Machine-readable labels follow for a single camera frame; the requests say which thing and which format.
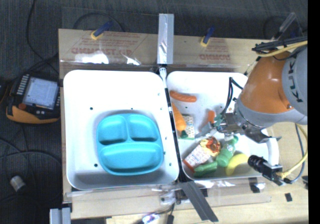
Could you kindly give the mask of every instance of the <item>dark gray floor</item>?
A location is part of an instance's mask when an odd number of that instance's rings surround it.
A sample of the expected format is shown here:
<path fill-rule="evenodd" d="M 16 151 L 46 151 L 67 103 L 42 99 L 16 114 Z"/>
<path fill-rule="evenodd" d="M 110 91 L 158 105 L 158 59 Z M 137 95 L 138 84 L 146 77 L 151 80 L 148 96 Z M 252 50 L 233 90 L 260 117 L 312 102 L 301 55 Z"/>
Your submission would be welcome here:
<path fill-rule="evenodd" d="M 58 29 L 91 29 L 105 22 L 107 12 L 120 26 L 114 30 L 157 33 L 157 15 L 173 13 L 177 35 L 202 36 L 215 26 L 215 36 L 270 39 L 290 12 L 301 31 L 308 32 L 308 0 L 0 0 L 0 78 L 16 78 L 33 64 L 58 52 Z M 58 69 L 57 59 L 51 61 Z M 40 70 L 57 77 L 48 65 Z M 61 167 L 41 151 L 61 157 L 60 121 L 41 126 L 16 124 L 0 109 L 0 223 L 49 223 L 49 209 L 61 205 Z M 27 184 L 26 196 L 17 196 L 9 184 L 19 174 Z"/>

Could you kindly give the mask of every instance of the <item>blue divided tray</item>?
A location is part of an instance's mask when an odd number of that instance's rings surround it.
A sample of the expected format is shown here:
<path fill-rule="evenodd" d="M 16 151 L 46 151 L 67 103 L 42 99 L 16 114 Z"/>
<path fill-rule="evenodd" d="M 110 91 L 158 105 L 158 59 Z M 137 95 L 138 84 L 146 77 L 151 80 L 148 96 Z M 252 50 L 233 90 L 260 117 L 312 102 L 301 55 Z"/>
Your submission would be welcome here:
<path fill-rule="evenodd" d="M 159 129 L 142 114 L 116 114 L 102 119 L 96 145 L 100 164 L 113 175 L 147 174 L 164 160 Z"/>

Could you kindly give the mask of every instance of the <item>toy sink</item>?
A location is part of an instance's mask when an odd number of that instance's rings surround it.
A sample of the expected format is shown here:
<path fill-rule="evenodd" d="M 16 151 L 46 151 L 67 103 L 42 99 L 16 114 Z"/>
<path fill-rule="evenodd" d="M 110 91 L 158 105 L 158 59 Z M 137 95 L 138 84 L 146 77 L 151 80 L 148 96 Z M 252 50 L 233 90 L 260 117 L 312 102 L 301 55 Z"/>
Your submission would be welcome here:
<path fill-rule="evenodd" d="M 169 90 L 197 97 L 196 102 L 171 99 L 182 114 L 193 117 L 194 132 L 205 124 L 207 111 L 223 110 L 229 77 L 244 86 L 240 73 L 173 71 L 167 76 Z M 166 92 L 162 79 L 147 71 L 74 70 L 63 81 L 66 177 L 78 190 L 139 185 L 172 184 L 178 178 L 181 161 L 196 146 L 196 140 L 178 139 L 176 151 Z M 233 97 L 241 90 L 233 88 Z M 229 106 L 232 111 L 234 103 Z M 223 135 L 215 133 L 218 140 Z M 238 153 L 259 155 L 277 164 L 276 140 L 257 144 L 239 136 Z M 184 163 L 183 172 L 193 176 Z M 253 169 L 239 169 L 230 177 L 217 170 L 202 180 L 257 177 Z"/>

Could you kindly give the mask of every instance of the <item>yellow cable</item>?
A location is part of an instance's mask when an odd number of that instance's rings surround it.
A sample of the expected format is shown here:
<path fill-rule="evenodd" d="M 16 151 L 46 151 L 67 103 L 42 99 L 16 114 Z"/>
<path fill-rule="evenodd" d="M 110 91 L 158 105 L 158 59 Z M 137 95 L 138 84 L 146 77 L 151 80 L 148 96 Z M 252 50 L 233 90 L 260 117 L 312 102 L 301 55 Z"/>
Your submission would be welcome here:
<path fill-rule="evenodd" d="M 307 133 L 305 132 L 305 130 L 302 128 L 301 125 L 298 125 L 298 128 L 302 131 L 305 139 L 306 139 L 306 142 L 307 142 L 307 149 L 305 151 L 305 154 L 304 156 L 301 158 L 301 160 L 296 163 L 293 167 L 291 167 L 290 169 L 284 171 L 284 172 L 277 172 L 276 175 L 280 176 L 281 179 L 284 179 L 286 178 L 289 174 L 291 174 L 295 169 L 297 169 L 308 157 L 308 135 Z"/>
<path fill-rule="evenodd" d="M 273 51 L 273 52 L 270 52 L 270 53 L 267 53 L 267 54 L 261 54 L 261 53 L 258 53 L 258 52 L 256 52 L 256 54 L 258 56 L 261 56 L 261 57 L 269 57 L 269 56 L 274 56 L 276 54 L 280 54 L 280 53 L 288 51 L 290 49 L 297 48 L 297 47 L 300 47 L 300 46 L 304 46 L 304 45 L 307 45 L 307 44 L 308 44 L 308 41 L 305 40 L 305 41 L 301 41 L 301 42 L 298 42 L 296 44 L 292 44 L 290 46 L 284 47 L 282 49 L 279 49 L 277 51 Z"/>

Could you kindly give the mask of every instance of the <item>lcd screen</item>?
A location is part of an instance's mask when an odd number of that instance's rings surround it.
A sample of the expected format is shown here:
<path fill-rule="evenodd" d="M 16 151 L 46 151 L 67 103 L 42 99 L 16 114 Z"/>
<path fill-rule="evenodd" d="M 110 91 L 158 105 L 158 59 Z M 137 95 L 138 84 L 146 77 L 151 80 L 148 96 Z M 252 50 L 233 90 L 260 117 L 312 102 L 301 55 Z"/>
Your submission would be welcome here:
<path fill-rule="evenodd" d="M 53 110 L 58 90 L 57 82 L 31 77 L 23 103 Z"/>

